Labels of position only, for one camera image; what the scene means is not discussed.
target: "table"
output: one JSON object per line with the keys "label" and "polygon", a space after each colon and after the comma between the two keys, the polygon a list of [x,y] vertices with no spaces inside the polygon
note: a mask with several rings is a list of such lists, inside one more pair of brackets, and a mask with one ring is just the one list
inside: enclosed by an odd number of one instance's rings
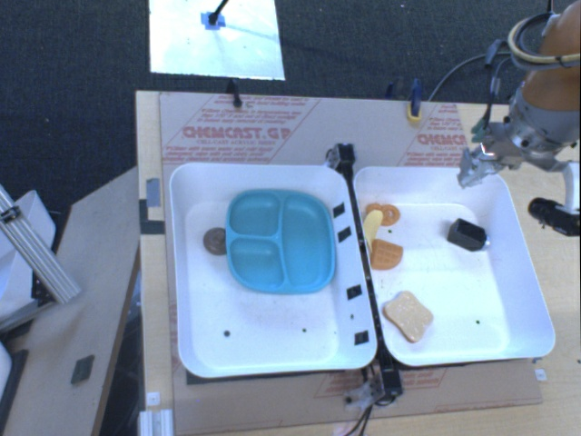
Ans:
{"label": "table", "polygon": [[[163,198],[158,204],[147,206],[148,186],[153,178],[162,176],[160,137],[160,93],[137,94],[139,195],[142,203],[142,271],[143,271],[143,328],[145,355],[145,391],[148,410],[171,409],[173,399],[172,357],[169,322],[167,263],[164,239],[156,231],[163,221]],[[334,101],[339,105],[341,100]],[[369,101],[350,102],[350,110],[359,102],[361,109],[380,108]],[[464,131],[469,129],[484,112],[484,105],[456,105]],[[430,104],[423,104],[424,111]],[[506,114],[506,107],[495,109],[493,119]],[[341,121],[341,114],[332,118]],[[365,148],[364,137],[357,144]],[[561,153],[561,160],[578,160],[578,151]],[[581,351],[579,348],[579,239],[566,238],[550,229],[542,229],[527,214],[528,203],[535,197],[563,201],[563,179],[560,174],[548,174],[523,165],[517,172],[502,173],[517,208],[527,246],[545,295],[556,330],[555,349],[534,366],[542,370],[546,381],[540,382],[544,402],[499,409],[466,410],[430,415],[371,419],[367,434],[574,434],[581,427],[578,413],[581,404]],[[287,428],[241,431],[240,435],[255,436],[310,436],[342,434],[350,427],[346,423],[326,423]],[[208,434],[225,435],[230,432],[208,430]]]}

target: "blue tray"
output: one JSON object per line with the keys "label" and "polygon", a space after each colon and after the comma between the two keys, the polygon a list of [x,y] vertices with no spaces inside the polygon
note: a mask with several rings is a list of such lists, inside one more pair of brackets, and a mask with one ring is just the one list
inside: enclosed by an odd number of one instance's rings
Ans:
{"label": "blue tray", "polygon": [[329,211],[305,193],[240,193],[228,209],[226,253],[232,275],[248,288],[286,294],[316,292],[335,273]]}

